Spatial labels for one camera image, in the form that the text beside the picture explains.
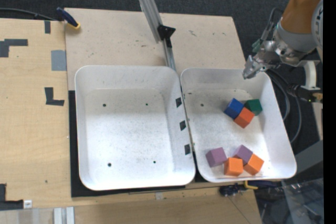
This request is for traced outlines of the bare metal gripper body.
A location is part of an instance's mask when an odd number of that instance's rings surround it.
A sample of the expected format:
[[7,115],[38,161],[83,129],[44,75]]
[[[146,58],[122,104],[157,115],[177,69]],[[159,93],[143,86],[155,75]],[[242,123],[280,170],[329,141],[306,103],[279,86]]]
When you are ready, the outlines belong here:
[[277,66],[281,63],[297,65],[302,59],[302,52],[289,47],[284,41],[257,40],[253,43],[255,62],[262,66]]

